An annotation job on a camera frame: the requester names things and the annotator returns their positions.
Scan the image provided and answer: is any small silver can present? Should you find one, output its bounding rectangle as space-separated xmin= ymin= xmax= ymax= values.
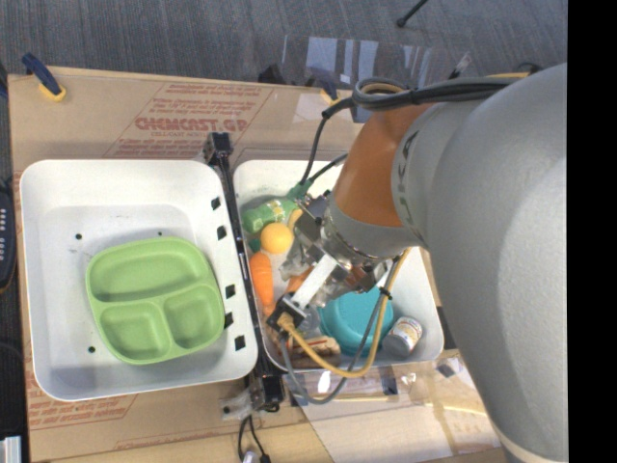
xmin=382 ymin=315 xmax=424 ymax=359

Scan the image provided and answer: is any yellow ball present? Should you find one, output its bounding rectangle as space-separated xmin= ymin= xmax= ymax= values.
xmin=259 ymin=222 xmax=295 ymax=255

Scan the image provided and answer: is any teal bowl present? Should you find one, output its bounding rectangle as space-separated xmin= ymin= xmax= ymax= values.
xmin=317 ymin=286 xmax=396 ymax=357

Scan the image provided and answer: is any black block with thin wires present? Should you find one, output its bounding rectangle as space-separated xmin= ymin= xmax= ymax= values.
xmin=201 ymin=131 xmax=235 ymax=164
xmin=247 ymin=372 xmax=286 ymax=413

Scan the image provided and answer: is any orange carrot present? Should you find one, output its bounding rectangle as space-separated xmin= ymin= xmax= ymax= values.
xmin=248 ymin=237 xmax=277 ymax=316

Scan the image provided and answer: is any green plastic bottle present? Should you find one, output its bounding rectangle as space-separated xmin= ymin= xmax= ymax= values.
xmin=240 ymin=197 xmax=303 ymax=235

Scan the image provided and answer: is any black cylinder on white bracket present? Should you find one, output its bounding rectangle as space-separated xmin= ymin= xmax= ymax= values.
xmin=266 ymin=254 xmax=348 ymax=340

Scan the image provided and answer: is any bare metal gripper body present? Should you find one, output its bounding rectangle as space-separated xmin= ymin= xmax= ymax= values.
xmin=281 ymin=191 xmax=392 ymax=309

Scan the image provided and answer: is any green divided plate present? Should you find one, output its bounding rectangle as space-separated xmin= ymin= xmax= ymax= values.
xmin=85 ymin=236 xmax=227 ymax=367

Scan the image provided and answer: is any white plastic tray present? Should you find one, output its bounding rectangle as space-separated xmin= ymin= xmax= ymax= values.
xmin=232 ymin=158 xmax=445 ymax=373
xmin=18 ymin=158 xmax=259 ymax=402

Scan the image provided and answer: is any brown cardboard board, red print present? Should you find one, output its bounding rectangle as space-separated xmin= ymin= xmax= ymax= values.
xmin=7 ymin=65 xmax=505 ymax=463

